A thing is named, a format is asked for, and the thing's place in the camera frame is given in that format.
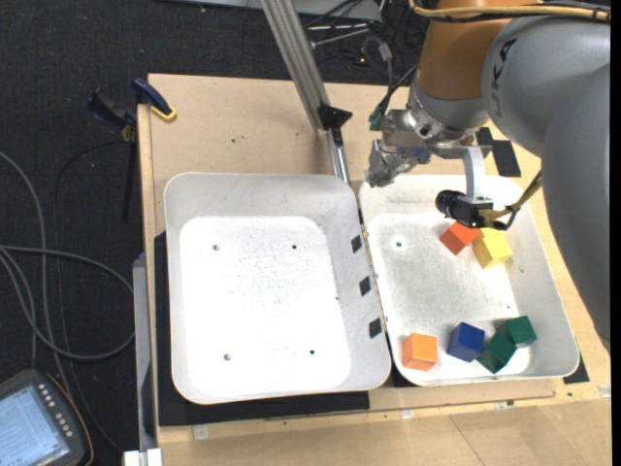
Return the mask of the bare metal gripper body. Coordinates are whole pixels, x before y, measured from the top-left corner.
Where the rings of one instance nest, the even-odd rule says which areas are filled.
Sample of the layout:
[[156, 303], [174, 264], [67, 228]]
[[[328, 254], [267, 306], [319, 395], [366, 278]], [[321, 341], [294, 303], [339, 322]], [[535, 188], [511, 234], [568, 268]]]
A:
[[391, 110], [380, 127], [379, 153], [460, 158], [473, 144], [477, 128], [478, 111], [454, 111], [437, 119], [421, 109]]

